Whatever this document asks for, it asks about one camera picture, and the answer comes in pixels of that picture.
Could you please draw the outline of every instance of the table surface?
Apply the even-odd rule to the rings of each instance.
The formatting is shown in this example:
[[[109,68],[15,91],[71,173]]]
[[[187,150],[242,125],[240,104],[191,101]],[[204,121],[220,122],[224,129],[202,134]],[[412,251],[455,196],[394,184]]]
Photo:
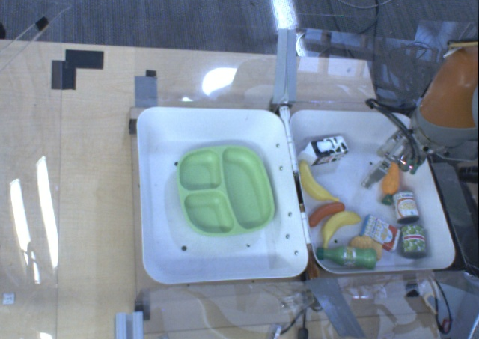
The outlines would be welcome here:
[[[103,51],[103,69],[78,69],[76,90],[52,90],[52,60],[64,60],[66,49]],[[205,76],[222,68],[234,69],[233,84],[206,95]],[[367,110],[364,99],[373,97],[373,87],[364,61],[301,58],[298,68],[298,109],[321,105],[322,109]],[[141,284],[137,277],[143,275],[135,250],[135,165],[129,119],[135,107],[135,77],[144,76],[146,70],[157,72],[162,105],[190,105],[193,100],[194,106],[267,109],[275,56],[33,43],[0,72],[4,116],[0,136],[7,141],[0,144],[0,165],[6,168],[0,174],[0,201],[5,210],[0,217],[0,291],[15,293],[16,298],[12,305],[0,306],[2,338],[112,338],[115,314],[132,312]],[[52,249],[36,190],[34,168],[42,156],[48,162],[59,232],[58,267],[50,264]],[[16,178],[22,184],[30,227],[27,250],[15,234],[17,218],[9,195],[9,185]],[[28,266],[23,251],[32,261]],[[35,271],[31,265],[35,262],[42,275],[37,283],[29,275],[31,269]],[[391,280],[379,291],[389,293],[379,304],[377,298],[359,304],[356,299],[363,291],[358,291],[357,298],[351,296],[367,336],[395,332],[395,338],[409,338],[414,332],[417,337],[439,338],[430,309],[421,299],[407,299],[403,290],[398,291],[402,278]],[[156,286],[147,280],[144,284]],[[191,288],[158,284],[164,297],[164,318],[169,317],[168,324],[174,328],[168,331],[169,337],[264,338],[268,320],[238,328],[238,321],[220,308],[231,303],[243,311],[252,300],[251,310],[261,315],[271,301],[264,288],[252,292],[254,285],[228,285],[227,295],[218,303]],[[193,317],[198,314],[213,329],[195,326]],[[285,322],[292,316],[276,306],[268,319]],[[191,324],[184,317],[191,317]],[[308,320],[310,338],[337,337],[324,312],[308,315]],[[296,331],[288,335],[294,338]]]

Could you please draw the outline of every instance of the white tray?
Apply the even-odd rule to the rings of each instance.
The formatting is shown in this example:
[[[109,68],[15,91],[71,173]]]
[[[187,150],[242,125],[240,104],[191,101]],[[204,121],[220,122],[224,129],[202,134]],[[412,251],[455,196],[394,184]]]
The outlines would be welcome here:
[[[290,278],[304,270],[308,252],[279,117],[261,110],[151,108],[141,113],[137,130],[143,262],[152,279]],[[190,150],[220,144],[250,147],[263,160],[275,199],[275,216],[264,229],[211,237],[184,219],[174,163]]]
[[[408,124],[409,119],[401,116]],[[367,175],[373,164],[379,161],[376,155],[380,147],[396,128],[383,115],[377,112],[335,112],[305,110],[295,113],[291,118],[291,132],[295,141],[296,152],[304,150],[311,140],[317,140],[334,135],[342,135],[346,140],[349,153],[337,162],[314,166],[313,175],[318,182],[333,195],[338,196],[347,210],[358,213],[361,217],[372,214],[400,227],[394,217],[392,207],[381,204],[382,198],[379,184],[371,189],[361,186],[361,181]],[[415,193],[421,218],[418,223],[427,230],[428,255],[422,259],[406,259],[398,251],[383,250],[382,259],[375,270],[357,269],[339,266],[329,260],[319,261],[321,266],[336,274],[351,274],[359,272],[395,272],[406,270],[444,269],[454,261],[454,244],[441,201],[436,190],[430,167],[425,162],[411,175],[403,173],[403,187]],[[321,202],[315,201],[303,192],[306,212],[311,214]],[[313,246],[323,244],[321,227],[325,221],[311,229]],[[330,248],[347,245],[350,239],[359,234],[362,222],[354,226],[341,228],[329,243]]]

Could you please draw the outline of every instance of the green can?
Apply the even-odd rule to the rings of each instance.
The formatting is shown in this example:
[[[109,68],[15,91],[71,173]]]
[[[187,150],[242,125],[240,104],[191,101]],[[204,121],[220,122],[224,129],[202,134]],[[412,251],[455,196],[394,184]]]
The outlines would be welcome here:
[[[401,254],[406,258],[422,258],[427,255],[426,231],[420,225],[406,225],[401,228]]]

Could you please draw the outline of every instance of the yellow banana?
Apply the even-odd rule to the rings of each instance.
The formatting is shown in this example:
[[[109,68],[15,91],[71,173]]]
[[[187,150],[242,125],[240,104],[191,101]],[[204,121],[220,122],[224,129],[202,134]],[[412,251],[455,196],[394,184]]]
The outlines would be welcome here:
[[[301,176],[301,184],[304,190],[318,201],[338,202],[339,198],[333,197],[328,190],[322,187],[313,177],[309,164],[306,161],[299,163],[299,175]]]
[[[353,211],[340,211],[329,218],[321,229],[323,235],[323,247],[328,248],[329,241],[335,232],[343,226],[355,225],[361,221],[361,217]]]

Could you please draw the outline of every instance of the toy soda bottle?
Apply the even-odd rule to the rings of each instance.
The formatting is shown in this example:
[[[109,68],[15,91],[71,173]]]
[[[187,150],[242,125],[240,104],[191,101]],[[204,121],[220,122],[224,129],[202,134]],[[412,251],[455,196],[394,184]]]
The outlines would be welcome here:
[[[317,259],[329,259],[342,266],[364,267],[372,270],[376,266],[376,250],[373,248],[318,248]]]

